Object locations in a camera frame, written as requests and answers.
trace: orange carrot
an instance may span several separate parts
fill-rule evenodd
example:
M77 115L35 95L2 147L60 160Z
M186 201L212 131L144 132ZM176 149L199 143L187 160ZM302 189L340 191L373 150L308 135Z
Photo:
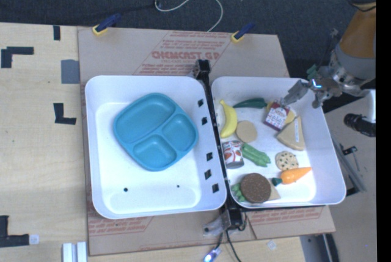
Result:
M280 178L272 178L272 183L275 186L280 183L291 184L302 178L311 170L311 167L298 167L296 169L285 170L281 173Z

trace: black hole in bin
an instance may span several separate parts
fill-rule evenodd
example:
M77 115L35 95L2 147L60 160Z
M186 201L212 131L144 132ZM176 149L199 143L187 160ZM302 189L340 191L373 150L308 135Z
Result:
M207 171L204 173L204 175L205 175L205 179L207 180L209 177L212 176L212 171L211 171L211 170L207 170Z
M214 184L214 185L212 186L212 191L213 191L213 193L219 191L219 185L218 185L218 184Z

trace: white tray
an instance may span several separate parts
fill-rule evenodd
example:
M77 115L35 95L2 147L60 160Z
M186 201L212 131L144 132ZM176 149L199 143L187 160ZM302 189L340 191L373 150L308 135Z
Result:
M247 78L221 77L212 83L212 95L216 120L219 130L224 125L225 117L222 105L233 106L240 101L262 97L266 102L280 100L288 93L298 79L293 78ZM346 195L345 182L332 144L323 110L314 109L314 94L308 91L299 101L290 105L296 115L301 116L305 150L292 150L276 139L277 132L263 123L266 108L236 108L238 120L249 120L254 123L258 137L250 145L265 152L271 159L268 167L256 166L244 159L244 166L238 169L227 169L231 185L236 184L247 173L257 172L267 178L278 177L280 170L275 164L275 155L284 150L293 152L300 166L310 166L312 171L293 184L280 184L276 187L281 199L269 200L262 204L238 202L245 208L279 208L291 206L331 205L343 201ZM237 139L236 135L221 139L221 142Z
M173 99L199 132L194 148L159 172L134 161L112 126L121 110L155 92ZM214 210L224 204L227 190L199 81L185 76L97 76L86 85L86 109L92 201L99 214L123 219Z

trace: wooden table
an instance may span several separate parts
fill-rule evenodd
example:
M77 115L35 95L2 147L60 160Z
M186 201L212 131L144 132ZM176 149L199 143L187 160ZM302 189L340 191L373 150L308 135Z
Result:
M34 47L34 55L14 54L0 69L0 215L9 215L9 235L38 235L39 243L0 248L1 261L61 261L63 243L87 241L81 98L79 84L62 84L60 62L78 60L76 27L0 24L0 48ZM55 123L53 104L64 104ZM236 242L242 261L303 262L299 237ZM88 261L202 261L211 246L88 257ZM236 261L221 245L218 261Z

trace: white cable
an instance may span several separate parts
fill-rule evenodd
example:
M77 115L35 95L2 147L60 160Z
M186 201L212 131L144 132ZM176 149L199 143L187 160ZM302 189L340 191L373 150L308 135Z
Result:
M174 7L174 8L171 8L171 9L160 9L159 6L158 6L158 0L155 0L154 4L155 4L155 8L156 8L157 10L159 10L160 12L170 12L170 11L174 11L174 10L179 9L180 7L182 7L183 5L185 5L185 4L186 4L187 2L189 2L189 1L190 1L190 0L185 0L185 1L182 2L180 5L178 5L178 6ZM208 29L208 32L211 32L211 31L220 23L220 21L221 21L221 19L222 19L222 16L223 16L223 14L224 14L224 10L223 10L223 7L222 7L221 2L220 2L219 0L214 0L214 1L216 1L216 2L219 4L219 6L220 6L220 10L221 10L221 12L220 12L220 18L219 18L218 21L214 24L214 26L212 26L210 29Z

